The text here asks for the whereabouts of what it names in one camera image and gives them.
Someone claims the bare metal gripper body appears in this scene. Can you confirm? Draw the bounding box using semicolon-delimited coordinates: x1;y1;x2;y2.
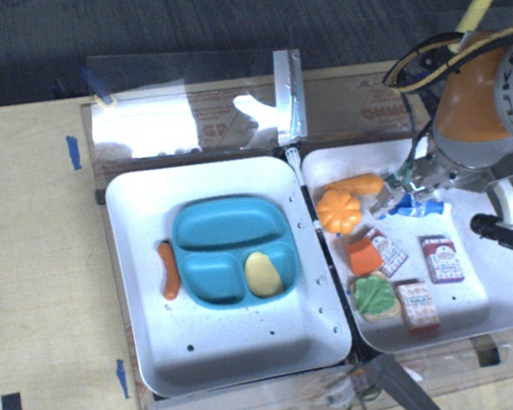
390;144;497;203

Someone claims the blue plastic packet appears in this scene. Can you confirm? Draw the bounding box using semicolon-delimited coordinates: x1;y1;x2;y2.
385;189;448;225

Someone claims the orange toy carrot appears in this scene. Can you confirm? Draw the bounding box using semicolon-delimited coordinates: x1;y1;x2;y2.
322;171;387;203

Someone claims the orange toy pumpkin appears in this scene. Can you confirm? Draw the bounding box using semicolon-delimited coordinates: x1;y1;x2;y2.
312;185;367;239

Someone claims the white and red carton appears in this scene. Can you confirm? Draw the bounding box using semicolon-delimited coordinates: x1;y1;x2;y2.
363;222;412;281

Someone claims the orange block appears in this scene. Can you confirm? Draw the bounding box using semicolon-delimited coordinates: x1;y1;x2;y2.
343;234;386;279

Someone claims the dark red carton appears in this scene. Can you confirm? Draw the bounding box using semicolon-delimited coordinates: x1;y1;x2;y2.
418;231;467;288

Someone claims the toy bread with green lettuce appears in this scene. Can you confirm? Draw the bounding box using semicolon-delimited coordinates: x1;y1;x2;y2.
347;269;404;326

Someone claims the orange patterned carton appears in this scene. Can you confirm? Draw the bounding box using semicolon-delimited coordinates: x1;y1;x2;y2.
394;278;443;336

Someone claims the white plastic tray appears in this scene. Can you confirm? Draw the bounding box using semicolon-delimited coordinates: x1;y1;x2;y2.
101;144;358;403
298;121;513;364

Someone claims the yellow toy potato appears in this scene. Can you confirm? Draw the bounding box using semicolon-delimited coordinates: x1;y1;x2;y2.
241;249;286;302

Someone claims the blue divided plate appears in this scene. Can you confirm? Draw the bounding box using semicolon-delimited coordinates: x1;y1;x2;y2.
166;186;306;316

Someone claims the orange toy sausage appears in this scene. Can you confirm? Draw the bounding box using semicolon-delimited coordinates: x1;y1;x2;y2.
155;238;185;303

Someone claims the black cylinder on white bracket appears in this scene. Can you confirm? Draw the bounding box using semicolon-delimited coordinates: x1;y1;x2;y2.
464;176;513;256

